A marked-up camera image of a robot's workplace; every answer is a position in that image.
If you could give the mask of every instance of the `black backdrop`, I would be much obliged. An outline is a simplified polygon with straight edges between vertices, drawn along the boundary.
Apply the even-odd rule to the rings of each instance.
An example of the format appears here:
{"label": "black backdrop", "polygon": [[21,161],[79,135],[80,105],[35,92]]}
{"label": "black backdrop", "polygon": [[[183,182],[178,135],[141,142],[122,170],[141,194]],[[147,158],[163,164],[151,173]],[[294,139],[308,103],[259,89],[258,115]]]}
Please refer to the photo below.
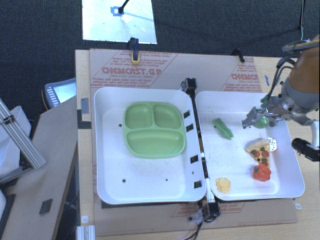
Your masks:
{"label": "black backdrop", "polygon": [[[141,44],[146,51],[283,57],[301,36],[302,0],[151,1],[157,44]],[[320,0],[306,0],[306,39],[319,33],[319,14]],[[0,98],[33,120],[44,85],[75,76],[76,49],[126,46],[82,39],[82,0],[0,0]]]}

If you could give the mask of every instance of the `white tray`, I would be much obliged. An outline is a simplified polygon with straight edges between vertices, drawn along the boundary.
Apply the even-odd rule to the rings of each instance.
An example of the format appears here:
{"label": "white tray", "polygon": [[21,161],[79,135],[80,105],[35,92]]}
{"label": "white tray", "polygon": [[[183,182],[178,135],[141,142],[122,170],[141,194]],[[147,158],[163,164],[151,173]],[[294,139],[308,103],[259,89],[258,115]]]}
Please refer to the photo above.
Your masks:
{"label": "white tray", "polygon": [[[285,121],[275,127],[243,129],[242,120],[253,106],[260,106],[263,93],[202,91],[196,96],[201,136],[210,187],[221,200],[296,198],[305,190],[295,151]],[[214,128],[213,119],[221,118],[234,137],[228,140]],[[258,163],[245,151],[253,140],[274,138],[277,150],[270,153],[271,179],[265,182],[252,177]],[[218,191],[216,179],[230,180],[228,193]]]}
{"label": "white tray", "polygon": [[[141,158],[126,147],[122,126],[125,109],[135,102],[175,106],[186,132],[184,151],[170,158]],[[97,192],[106,203],[195,202],[206,192],[192,101],[180,90],[104,87],[94,95]],[[191,163],[191,157],[198,161]]]}

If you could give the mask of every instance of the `pizza slice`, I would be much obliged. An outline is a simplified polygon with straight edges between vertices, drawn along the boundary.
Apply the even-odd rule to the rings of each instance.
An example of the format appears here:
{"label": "pizza slice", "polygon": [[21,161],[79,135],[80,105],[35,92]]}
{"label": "pizza slice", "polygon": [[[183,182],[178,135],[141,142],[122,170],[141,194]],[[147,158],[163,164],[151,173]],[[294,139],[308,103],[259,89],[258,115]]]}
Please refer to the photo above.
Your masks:
{"label": "pizza slice", "polygon": [[270,140],[261,139],[248,145],[245,150],[259,163],[270,168]]}

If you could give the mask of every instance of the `wooden table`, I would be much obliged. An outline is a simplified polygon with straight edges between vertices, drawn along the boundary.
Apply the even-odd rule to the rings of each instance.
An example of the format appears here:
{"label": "wooden table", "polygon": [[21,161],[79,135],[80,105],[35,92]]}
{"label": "wooden table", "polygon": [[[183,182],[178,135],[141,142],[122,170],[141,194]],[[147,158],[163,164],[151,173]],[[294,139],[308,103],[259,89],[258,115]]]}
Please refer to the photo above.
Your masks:
{"label": "wooden table", "polygon": [[[266,84],[265,76],[271,82],[276,64],[280,58],[254,57],[254,64],[258,74],[262,92],[267,93],[269,87]],[[289,72],[284,71],[281,79],[285,80]],[[90,97],[90,52],[88,50],[76,51],[76,81],[77,81],[77,109],[81,109],[81,97]],[[280,87],[277,86],[274,94],[279,93]],[[309,116],[319,120],[319,112],[311,112]],[[91,121],[91,108],[88,113],[82,114],[83,121]],[[311,129],[308,126],[300,126],[293,121],[287,122],[291,139],[302,138],[311,140]],[[78,150],[79,150],[79,181],[80,181],[80,215],[88,216],[88,223],[83,226],[94,225],[93,208],[93,169],[92,169],[92,141],[91,131],[79,129],[78,131]],[[294,202],[301,205],[301,209],[296,211],[298,223],[246,226],[234,228],[203,229],[199,232],[199,240],[301,240],[317,239],[320,235],[320,190],[319,190],[319,163],[311,162],[303,155],[298,156],[298,162],[305,182],[304,194]],[[192,231],[174,231],[161,233],[144,233],[115,236],[101,236],[98,240],[180,240],[190,236]]]}

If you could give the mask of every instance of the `robotic arm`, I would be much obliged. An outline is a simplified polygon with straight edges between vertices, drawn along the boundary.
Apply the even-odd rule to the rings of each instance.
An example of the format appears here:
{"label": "robotic arm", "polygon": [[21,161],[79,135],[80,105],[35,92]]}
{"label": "robotic arm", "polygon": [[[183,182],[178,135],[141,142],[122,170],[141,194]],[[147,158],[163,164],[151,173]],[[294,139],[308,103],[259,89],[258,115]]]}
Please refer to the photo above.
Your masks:
{"label": "robotic arm", "polygon": [[[261,108],[253,107],[247,114],[242,126],[246,128],[264,121],[274,127],[280,120],[294,120],[302,126],[311,126],[312,143],[297,138],[292,141],[292,147],[310,160],[319,161],[319,121],[307,117],[307,113],[319,109],[319,35],[309,42],[287,45],[283,50],[302,52],[296,62],[289,57],[278,62],[270,92],[261,100]],[[283,66],[285,62],[293,67]],[[291,73],[281,82],[281,93],[272,96],[285,68],[290,68]]]}

